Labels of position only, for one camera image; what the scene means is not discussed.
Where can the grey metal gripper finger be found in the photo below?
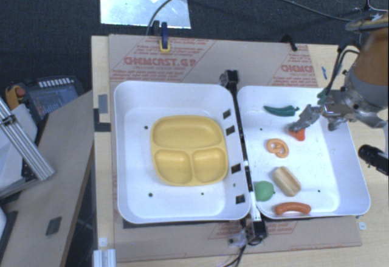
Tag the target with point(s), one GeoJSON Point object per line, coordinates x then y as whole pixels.
{"type": "Point", "coordinates": [298, 124]}
{"type": "Point", "coordinates": [313, 113]}

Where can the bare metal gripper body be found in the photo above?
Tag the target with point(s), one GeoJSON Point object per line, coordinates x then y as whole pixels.
{"type": "Point", "coordinates": [340, 106]}

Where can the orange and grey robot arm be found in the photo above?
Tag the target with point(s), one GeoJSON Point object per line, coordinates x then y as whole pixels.
{"type": "Point", "coordinates": [372, 59]}

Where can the green chili pepper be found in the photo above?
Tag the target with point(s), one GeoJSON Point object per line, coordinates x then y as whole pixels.
{"type": "Point", "coordinates": [279, 110]}

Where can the orange pretzel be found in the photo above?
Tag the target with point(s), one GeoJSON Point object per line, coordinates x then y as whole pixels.
{"type": "Point", "coordinates": [276, 147]}

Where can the white plastic tray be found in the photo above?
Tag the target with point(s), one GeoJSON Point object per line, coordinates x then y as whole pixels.
{"type": "Point", "coordinates": [322, 168]}
{"type": "Point", "coordinates": [136, 150]}

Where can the thin black and white rod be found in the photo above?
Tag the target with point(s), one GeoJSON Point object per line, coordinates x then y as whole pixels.
{"type": "Point", "coordinates": [243, 141]}

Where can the tan hot dog bun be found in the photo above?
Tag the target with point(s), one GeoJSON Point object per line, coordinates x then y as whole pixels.
{"type": "Point", "coordinates": [286, 181]}

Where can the green lime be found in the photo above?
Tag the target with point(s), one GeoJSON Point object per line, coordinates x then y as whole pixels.
{"type": "Point", "coordinates": [263, 191]}

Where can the orange sausage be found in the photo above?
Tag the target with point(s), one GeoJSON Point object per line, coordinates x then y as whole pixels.
{"type": "Point", "coordinates": [291, 208]}

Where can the yellow divided plate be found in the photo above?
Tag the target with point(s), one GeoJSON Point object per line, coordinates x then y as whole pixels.
{"type": "Point", "coordinates": [188, 150]}

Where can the brown cardboard board red print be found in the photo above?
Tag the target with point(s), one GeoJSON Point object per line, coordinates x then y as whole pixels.
{"type": "Point", "coordinates": [188, 59]}

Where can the black cylinder on white bracket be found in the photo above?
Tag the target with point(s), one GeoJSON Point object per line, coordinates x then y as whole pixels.
{"type": "Point", "coordinates": [372, 156]}

